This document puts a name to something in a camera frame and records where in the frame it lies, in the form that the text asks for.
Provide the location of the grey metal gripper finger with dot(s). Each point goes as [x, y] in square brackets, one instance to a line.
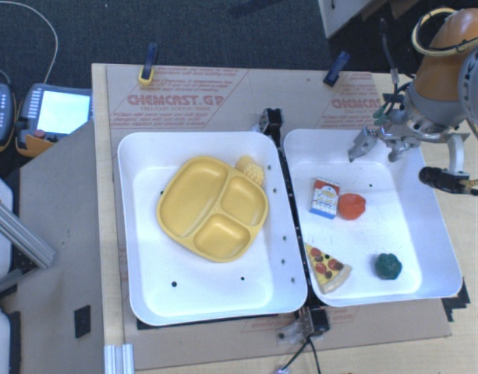
[399, 151]
[364, 142]

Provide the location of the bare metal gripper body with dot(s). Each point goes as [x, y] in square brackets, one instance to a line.
[404, 135]

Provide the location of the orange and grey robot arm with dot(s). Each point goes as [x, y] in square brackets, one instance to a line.
[441, 68]

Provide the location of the red orange tomato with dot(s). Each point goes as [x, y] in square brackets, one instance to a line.
[351, 207]

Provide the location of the white orange blue carton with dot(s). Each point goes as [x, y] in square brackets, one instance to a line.
[324, 199]

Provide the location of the white plastic tray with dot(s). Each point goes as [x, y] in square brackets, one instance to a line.
[379, 232]
[207, 290]

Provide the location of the thin black and white rod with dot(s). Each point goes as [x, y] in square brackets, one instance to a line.
[291, 205]

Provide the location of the yellow corn cob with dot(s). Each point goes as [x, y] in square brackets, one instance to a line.
[252, 168]

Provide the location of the green broccoli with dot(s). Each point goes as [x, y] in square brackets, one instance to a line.
[388, 266]

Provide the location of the pizza slice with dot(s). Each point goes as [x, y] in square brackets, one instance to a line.
[326, 269]

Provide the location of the brown cardboard board red print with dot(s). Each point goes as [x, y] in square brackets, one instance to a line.
[207, 92]

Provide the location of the yellow divided plate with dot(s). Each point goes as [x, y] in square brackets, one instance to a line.
[199, 201]

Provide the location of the black cylinder on white bracket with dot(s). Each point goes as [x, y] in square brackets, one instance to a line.
[441, 178]

